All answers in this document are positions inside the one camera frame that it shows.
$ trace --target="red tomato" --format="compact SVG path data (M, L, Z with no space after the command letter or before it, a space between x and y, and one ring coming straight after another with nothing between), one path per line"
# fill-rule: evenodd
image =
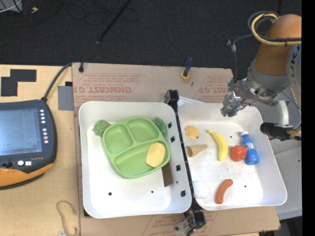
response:
M235 162L242 161L247 154L247 149L241 145L235 145L231 148L231 157Z

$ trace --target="screen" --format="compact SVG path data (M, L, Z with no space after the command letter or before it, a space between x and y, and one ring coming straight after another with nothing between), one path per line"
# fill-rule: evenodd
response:
M0 110L0 156L42 152L37 108Z

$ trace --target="banana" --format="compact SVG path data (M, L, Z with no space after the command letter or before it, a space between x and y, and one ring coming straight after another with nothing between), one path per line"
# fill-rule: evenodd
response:
M208 132L214 137L219 146L219 161L224 160L228 154L228 145L226 139L222 134L215 133L212 130L209 130Z

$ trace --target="bottle cap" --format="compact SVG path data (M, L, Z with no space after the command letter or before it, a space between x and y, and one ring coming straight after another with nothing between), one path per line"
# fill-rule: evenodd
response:
M243 135L248 135L248 132L247 132L247 131L243 131L243 132L241 133L241 136L243 136Z

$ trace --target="sausage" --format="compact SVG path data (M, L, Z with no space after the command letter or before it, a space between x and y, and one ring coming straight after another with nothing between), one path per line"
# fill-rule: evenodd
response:
M220 186L218 187L218 190L217 190L217 194L216 194L216 203L217 204L220 205L220 204L223 203L223 197L224 197L225 191L232 184L233 184L233 180L232 179L226 179L220 184Z

